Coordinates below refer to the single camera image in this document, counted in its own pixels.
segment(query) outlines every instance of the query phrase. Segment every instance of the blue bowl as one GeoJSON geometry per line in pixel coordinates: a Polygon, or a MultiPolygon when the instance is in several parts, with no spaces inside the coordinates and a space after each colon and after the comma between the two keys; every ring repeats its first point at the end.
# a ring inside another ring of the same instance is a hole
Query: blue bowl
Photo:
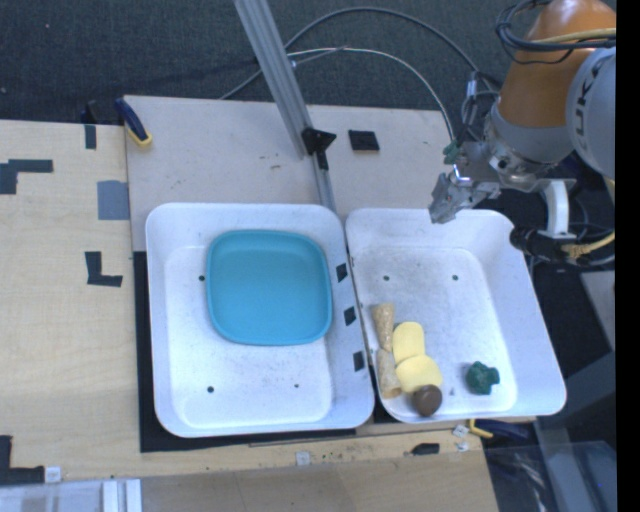
{"type": "Polygon", "coordinates": [[[237,230],[207,254],[209,315],[226,339],[300,345],[322,338],[332,320],[331,281],[321,247],[287,231],[237,230]]]}

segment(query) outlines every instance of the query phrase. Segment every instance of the black bracket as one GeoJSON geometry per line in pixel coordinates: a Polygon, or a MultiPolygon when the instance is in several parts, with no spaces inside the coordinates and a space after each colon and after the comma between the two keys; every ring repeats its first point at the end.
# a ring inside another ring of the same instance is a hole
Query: black bracket
{"type": "Polygon", "coordinates": [[[320,169],[329,170],[329,162],[327,161],[326,149],[336,139],[334,133],[323,132],[315,128],[305,128],[302,130],[302,140],[310,155],[316,154],[320,169]]]}

